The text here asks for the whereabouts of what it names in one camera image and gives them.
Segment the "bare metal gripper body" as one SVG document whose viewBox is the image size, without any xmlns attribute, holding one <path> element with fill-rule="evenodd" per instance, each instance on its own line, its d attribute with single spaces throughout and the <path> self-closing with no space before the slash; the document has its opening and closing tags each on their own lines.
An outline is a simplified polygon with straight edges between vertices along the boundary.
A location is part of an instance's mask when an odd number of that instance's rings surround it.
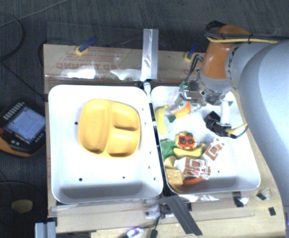
<svg viewBox="0 0 289 238">
<path fill-rule="evenodd" d="M 183 81 L 183 99 L 202 106 L 219 106 L 231 89 L 228 81 Z"/>
</svg>

